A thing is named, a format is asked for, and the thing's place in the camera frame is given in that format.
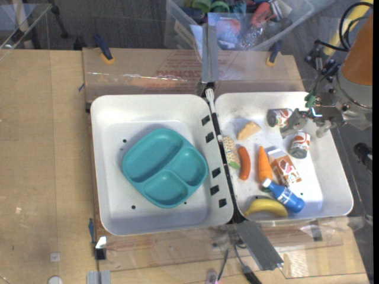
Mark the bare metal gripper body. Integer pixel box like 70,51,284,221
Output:
307,92,373,131

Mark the red and white small can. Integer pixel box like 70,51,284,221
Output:
266,108,294,128
288,131,312,160

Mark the orange and white carton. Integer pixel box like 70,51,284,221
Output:
266,147,303,188

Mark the white plastic tray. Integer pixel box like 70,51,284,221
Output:
89,93,235,237
213,91,355,222

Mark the orange carrot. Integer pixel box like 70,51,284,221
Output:
257,145,274,192

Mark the orange sausage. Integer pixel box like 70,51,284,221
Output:
237,146,252,181

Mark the yellow corn cob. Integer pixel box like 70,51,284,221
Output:
221,135,242,170

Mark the blue bottle white cap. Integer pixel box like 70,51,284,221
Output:
261,177,306,214

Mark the yellow banana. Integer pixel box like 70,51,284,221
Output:
243,198,289,218

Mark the teal divided plate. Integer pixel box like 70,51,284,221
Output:
121,128,209,209

